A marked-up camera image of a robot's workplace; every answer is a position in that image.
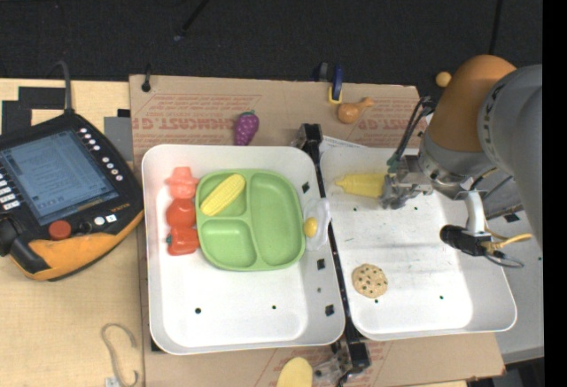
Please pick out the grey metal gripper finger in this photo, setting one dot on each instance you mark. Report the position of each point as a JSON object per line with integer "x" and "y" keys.
{"x": 398, "y": 201}
{"x": 386, "y": 195}

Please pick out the tan chocolate chip biscuit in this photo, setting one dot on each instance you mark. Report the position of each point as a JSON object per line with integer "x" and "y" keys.
{"x": 370, "y": 281}

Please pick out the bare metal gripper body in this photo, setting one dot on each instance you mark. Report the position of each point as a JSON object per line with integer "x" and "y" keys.
{"x": 412, "y": 175}

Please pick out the black cylinder on white bracket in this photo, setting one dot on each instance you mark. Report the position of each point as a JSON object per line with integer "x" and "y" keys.
{"x": 463, "y": 239}

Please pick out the thin black rod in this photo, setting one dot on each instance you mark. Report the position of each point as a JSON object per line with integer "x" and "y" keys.
{"x": 333, "y": 243}

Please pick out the small yellow ball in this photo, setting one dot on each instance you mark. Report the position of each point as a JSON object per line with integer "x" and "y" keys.
{"x": 443, "y": 79}

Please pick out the orange chicken drumstick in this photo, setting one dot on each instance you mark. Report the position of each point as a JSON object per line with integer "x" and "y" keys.
{"x": 350, "y": 111}

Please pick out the brown cardboard board red print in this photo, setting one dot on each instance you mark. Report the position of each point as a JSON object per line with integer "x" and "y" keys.
{"x": 283, "y": 110}

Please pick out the purple grapes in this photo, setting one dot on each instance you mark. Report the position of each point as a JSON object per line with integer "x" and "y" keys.
{"x": 246, "y": 128}

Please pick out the red bell pepper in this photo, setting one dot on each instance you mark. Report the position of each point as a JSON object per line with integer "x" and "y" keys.
{"x": 182, "y": 241}

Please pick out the yellow mustard bottle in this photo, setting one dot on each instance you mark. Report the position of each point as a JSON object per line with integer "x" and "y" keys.
{"x": 361, "y": 185}

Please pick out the white plastic tray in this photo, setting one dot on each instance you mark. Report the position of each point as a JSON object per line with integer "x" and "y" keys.
{"x": 421, "y": 252}
{"x": 239, "y": 310}

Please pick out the yellow corn cob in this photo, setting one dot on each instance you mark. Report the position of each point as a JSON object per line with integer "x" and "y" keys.
{"x": 222, "y": 195}

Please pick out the green divided plate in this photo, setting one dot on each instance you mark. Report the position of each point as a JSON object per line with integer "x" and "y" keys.
{"x": 270, "y": 221}

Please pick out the white fried egg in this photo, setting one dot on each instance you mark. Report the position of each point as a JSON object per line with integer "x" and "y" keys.
{"x": 315, "y": 223}

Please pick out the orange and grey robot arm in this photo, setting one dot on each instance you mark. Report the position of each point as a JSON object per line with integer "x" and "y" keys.
{"x": 496, "y": 124}

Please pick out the pale yellow oval toy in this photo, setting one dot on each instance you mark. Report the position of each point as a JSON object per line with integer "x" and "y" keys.
{"x": 294, "y": 373}

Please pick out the orange figure-shaped bottle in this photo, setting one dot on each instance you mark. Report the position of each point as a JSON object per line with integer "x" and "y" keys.
{"x": 181, "y": 203}

